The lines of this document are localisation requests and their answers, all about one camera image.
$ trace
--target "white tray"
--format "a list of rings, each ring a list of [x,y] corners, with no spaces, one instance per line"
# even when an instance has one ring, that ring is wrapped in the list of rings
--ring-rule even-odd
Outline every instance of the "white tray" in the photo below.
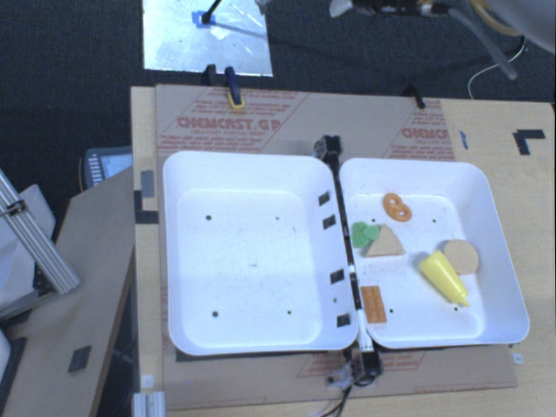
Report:
[[[180,350],[335,350],[354,341],[354,300],[325,164],[184,151],[165,162],[163,186],[169,334]],[[330,218],[335,224],[325,228]]]
[[[341,167],[349,226],[386,223],[406,250],[401,256],[365,258],[354,249],[361,286],[379,286],[386,323],[368,324],[387,348],[424,348],[515,343],[529,319],[485,175],[463,162],[351,159]],[[391,219],[386,193],[401,196],[413,212],[409,222]],[[460,278],[469,307],[445,299],[419,271],[427,255],[452,239],[471,242],[480,268]]]

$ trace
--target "white cable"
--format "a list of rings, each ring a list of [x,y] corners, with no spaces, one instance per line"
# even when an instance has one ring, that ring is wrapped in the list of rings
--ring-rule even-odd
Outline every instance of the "white cable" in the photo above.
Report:
[[[527,47],[527,42],[526,42],[526,40],[524,39],[524,40],[523,40],[523,43],[521,44],[520,50],[519,50],[518,52],[516,52],[515,55],[514,55],[511,59],[508,60],[508,63],[513,62],[515,59],[517,59],[519,56],[521,56],[521,55],[525,52],[526,47]],[[485,74],[487,71],[494,70],[495,68],[498,68],[498,67],[499,67],[498,64],[491,65],[491,66],[489,66],[489,67],[487,67],[487,68],[482,69],[482,70],[479,71],[478,73],[475,73],[475,74],[469,79],[469,82],[467,82],[467,93],[469,94],[469,98],[470,98],[471,100],[474,100],[473,93],[471,92],[471,84],[473,83],[473,81],[474,81],[477,77],[479,77],[481,74]]]

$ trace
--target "blue clamp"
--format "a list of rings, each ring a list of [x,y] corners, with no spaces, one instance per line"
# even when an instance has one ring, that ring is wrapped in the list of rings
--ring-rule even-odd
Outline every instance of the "blue clamp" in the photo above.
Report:
[[[243,109],[245,108],[245,101],[243,100],[242,93],[240,91],[240,85],[237,82],[237,76],[235,75],[234,68],[228,66],[224,70],[226,75],[226,82],[228,84],[228,102],[232,106],[232,109]]]

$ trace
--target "wooden table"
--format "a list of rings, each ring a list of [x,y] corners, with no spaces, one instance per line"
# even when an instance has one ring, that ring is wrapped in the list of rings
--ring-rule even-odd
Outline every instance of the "wooden table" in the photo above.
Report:
[[[155,89],[132,89],[135,190],[142,169],[156,169]],[[531,330],[512,351],[521,354],[516,388],[473,392],[418,394],[347,402],[345,416],[492,416],[553,415],[556,408],[556,334],[554,313],[554,111],[547,103],[441,100],[456,160],[485,172],[493,191],[529,313]],[[530,155],[519,153],[513,133],[541,129],[544,140],[528,140]],[[465,134],[467,147],[462,135]],[[157,210],[156,194],[142,206]],[[152,384],[143,392],[162,390],[162,343],[158,228],[136,226],[136,276],[140,374]],[[248,407],[220,407],[168,412],[169,416],[319,415],[330,402],[303,402]]]

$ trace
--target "black floor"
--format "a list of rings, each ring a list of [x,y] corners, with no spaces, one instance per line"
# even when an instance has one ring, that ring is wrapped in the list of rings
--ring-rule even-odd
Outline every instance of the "black floor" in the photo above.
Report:
[[[240,83],[390,96],[411,83],[423,96],[468,98],[469,78],[491,64],[453,20],[354,11],[331,19],[329,3],[276,0],[267,14],[275,76]],[[489,35],[509,56],[520,45]],[[531,45],[514,66],[517,81],[486,73],[475,97],[553,101],[554,56]],[[129,145],[131,86],[200,82],[196,74],[143,69],[142,0],[0,0],[0,76],[0,168],[18,190],[38,183],[57,216],[79,191],[85,150]],[[113,378],[129,378],[126,356]],[[123,394],[114,394],[112,409]],[[101,415],[109,415],[106,406]]]

